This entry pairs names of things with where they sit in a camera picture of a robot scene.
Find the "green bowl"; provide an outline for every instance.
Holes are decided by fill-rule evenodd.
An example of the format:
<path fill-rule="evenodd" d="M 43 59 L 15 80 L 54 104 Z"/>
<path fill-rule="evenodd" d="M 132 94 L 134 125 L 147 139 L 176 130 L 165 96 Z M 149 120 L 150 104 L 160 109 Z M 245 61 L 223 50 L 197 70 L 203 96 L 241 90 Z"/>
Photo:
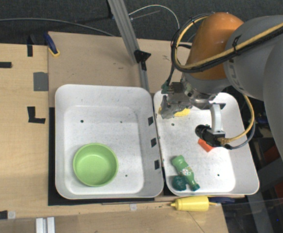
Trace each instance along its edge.
<path fill-rule="evenodd" d="M 117 175 L 118 158 L 108 146 L 90 143 L 82 146 L 73 158 L 73 171 L 88 186 L 103 186 Z"/>

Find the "black clamp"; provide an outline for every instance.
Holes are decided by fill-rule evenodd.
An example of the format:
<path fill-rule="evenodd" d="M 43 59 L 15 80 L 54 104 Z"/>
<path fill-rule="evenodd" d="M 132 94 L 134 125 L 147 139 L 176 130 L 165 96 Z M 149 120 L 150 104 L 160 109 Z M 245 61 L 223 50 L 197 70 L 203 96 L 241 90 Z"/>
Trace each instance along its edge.
<path fill-rule="evenodd" d="M 141 63 L 141 69 L 143 71 L 147 71 L 146 60 L 151 56 L 151 54 L 148 53 L 148 52 L 135 50 L 134 55 L 135 55 L 135 59 L 136 59 L 137 63 L 139 63 L 139 62 Z"/>
<path fill-rule="evenodd" d="M 210 126 L 200 124 L 195 128 L 195 133 L 199 138 L 206 141 L 208 145 L 212 147 L 221 147 L 221 143 L 217 139 L 225 137 L 225 133 L 213 134 L 209 131 L 210 129 Z"/>
<path fill-rule="evenodd" d="M 189 19 L 191 20 L 191 22 L 195 25 L 195 19 L 193 17 L 189 17 Z"/>
<path fill-rule="evenodd" d="M 235 39 L 233 40 L 233 43 L 232 43 L 232 46 L 233 46 L 233 49 L 234 49 L 234 53 L 236 55 L 240 55 L 240 53 L 236 49 L 236 46 L 237 46 L 237 43 L 238 43 L 238 40 L 239 40 L 240 37 L 241 37 L 241 35 L 235 37 Z"/>

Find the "metal pole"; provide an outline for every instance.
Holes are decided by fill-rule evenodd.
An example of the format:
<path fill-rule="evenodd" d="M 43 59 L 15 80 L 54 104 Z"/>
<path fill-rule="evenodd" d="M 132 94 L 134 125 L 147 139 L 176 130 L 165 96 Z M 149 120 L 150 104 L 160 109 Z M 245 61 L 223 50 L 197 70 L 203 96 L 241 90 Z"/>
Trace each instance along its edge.
<path fill-rule="evenodd" d="M 124 41 L 127 52 L 131 58 L 131 60 L 136 63 L 134 52 L 136 50 L 140 50 L 134 29 L 131 24 L 131 20 L 128 16 L 128 12 L 126 10 L 126 6 L 124 4 L 124 0 L 108 0 L 110 9 L 116 23 L 118 25 L 121 37 Z M 147 71 L 145 68 L 142 68 L 142 63 L 139 62 L 139 72 L 141 78 L 141 86 L 149 91 L 149 84 L 147 78 Z"/>

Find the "wooden table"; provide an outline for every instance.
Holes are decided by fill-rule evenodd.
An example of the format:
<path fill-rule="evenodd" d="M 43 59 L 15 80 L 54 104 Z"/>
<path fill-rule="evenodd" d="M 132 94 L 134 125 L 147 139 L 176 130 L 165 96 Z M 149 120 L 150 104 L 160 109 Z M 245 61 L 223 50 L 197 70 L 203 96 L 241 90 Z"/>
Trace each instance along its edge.
<path fill-rule="evenodd" d="M 131 232 L 132 228 L 137 232 L 228 232 L 221 206 L 207 212 L 179 212 L 169 205 L 175 197 L 158 196 L 154 202 L 138 203 L 134 212 L 128 203 L 48 206 L 49 107 L 54 107 L 56 89 L 65 83 L 140 86 L 137 65 L 129 59 L 121 38 L 50 35 L 61 53 L 57 58 L 46 46 L 33 45 L 33 56 L 28 57 L 26 45 L 0 44 L 0 62 L 13 65 L 0 68 L 0 211 L 14 211 L 16 218 L 24 218 L 0 221 L 1 232 L 48 216 L 56 217 L 58 232 L 69 232 L 69 227 L 95 232 L 87 231 L 89 224 L 99 232 Z M 169 75 L 169 44 L 139 40 L 141 50 L 152 53 L 146 62 L 151 93 L 160 90 Z M 188 51 L 179 52 L 185 61 Z M 36 72 L 49 74 L 49 92 L 34 91 Z M 176 71 L 173 80 L 179 79 Z M 46 119 L 44 124 L 28 122 L 28 106 L 35 107 L 37 118 Z"/>

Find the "yellow object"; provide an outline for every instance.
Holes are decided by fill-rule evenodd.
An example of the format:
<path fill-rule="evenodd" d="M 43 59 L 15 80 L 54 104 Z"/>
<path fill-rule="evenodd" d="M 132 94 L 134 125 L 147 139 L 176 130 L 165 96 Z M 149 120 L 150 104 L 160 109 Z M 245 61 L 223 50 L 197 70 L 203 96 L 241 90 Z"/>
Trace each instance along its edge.
<path fill-rule="evenodd" d="M 267 36 L 268 34 L 272 33 L 272 32 L 275 32 L 276 30 L 280 29 L 281 27 L 283 27 L 283 22 L 274 26 L 274 27 L 271 27 L 270 29 L 267 29 L 265 30 L 264 32 L 262 33 L 259 33 L 258 35 L 252 37 L 251 39 L 249 40 L 246 40 L 240 44 L 238 44 L 235 48 L 230 48 L 230 49 L 227 49 L 225 50 L 224 52 L 222 53 L 219 53 L 219 54 L 216 54 L 212 57 L 209 57 L 209 58 L 206 58 L 204 60 L 200 60 L 198 62 L 195 62 L 195 63 L 191 63 L 191 64 L 186 64 L 186 65 L 182 65 L 178 59 L 177 59 L 177 47 L 179 45 L 179 43 L 181 42 L 184 34 L 189 30 L 189 28 L 191 26 L 193 26 L 195 23 L 197 23 L 198 21 L 200 20 L 203 20 L 205 18 L 207 18 L 208 16 L 205 16 L 205 17 L 201 17 L 195 21 L 193 21 L 192 23 L 190 23 L 180 34 L 179 34 L 179 37 L 177 39 L 177 42 L 176 42 L 176 51 L 175 51 L 175 60 L 176 62 L 174 63 L 175 65 L 177 65 L 178 68 L 182 68 L 182 69 L 192 69 L 192 68 L 195 68 L 195 67 L 199 67 L 205 63 L 208 63 L 208 62 L 211 62 L 211 61 L 214 61 L 214 60 L 217 60 L 219 58 L 222 58 L 222 57 L 226 57 L 228 56 L 229 54 L 235 52 L 236 50 L 241 50 L 242 48 L 250 45 L 251 43 L 257 41 L 257 40 L 260 40 L 261 38 Z"/>
<path fill-rule="evenodd" d="M 57 53 L 53 53 L 53 51 L 52 51 L 50 48 L 48 48 L 48 50 L 49 50 L 49 52 L 51 53 L 51 55 L 53 55 L 53 57 L 57 57 L 57 56 L 60 55 L 60 52 L 59 52 L 58 49 L 56 49 L 56 50 L 57 50 Z"/>
<path fill-rule="evenodd" d="M 178 211 L 205 212 L 209 209 L 210 202 L 207 196 L 192 196 L 176 199 L 171 206 Z"/>
<path fill-rule="evenodd" d="M 190 109 L 184 109 L 183 111 L 176 112 L 174 116 L 176 117 L 183 117 L 190 113 Z"/>
<path fill-rule="evenodd" d="M 253 109 L 253 106 L 248 98 L 248 96 L 244 95 L 243 94 L 243 97 L 245 98 L 245 101 L 247 102 L 248 104 L 248 108 L 250 110 L 250 114 L 251 114 L 251 118 L 250 118 L 250 122 L 249 122 L 249 126 L 248 128 L 243 131 L 243 133 L 239 134 L 238 136 L 235 136 L 233 138 L 224 138 L 224 137 L 220 137 L 218 138 L 217 140 L 220 142 L 221 145 L 225 145 L 227 143 L 230 143 L 232 141 L 235 141 L 237 139 L 240 139 L 242 136 L 246 135 L 250 129 L 253 127 L 253 124 L 254 124 L 254 120 L 255 120 L 255 114 L 254 114 L 254 109 Z"/>

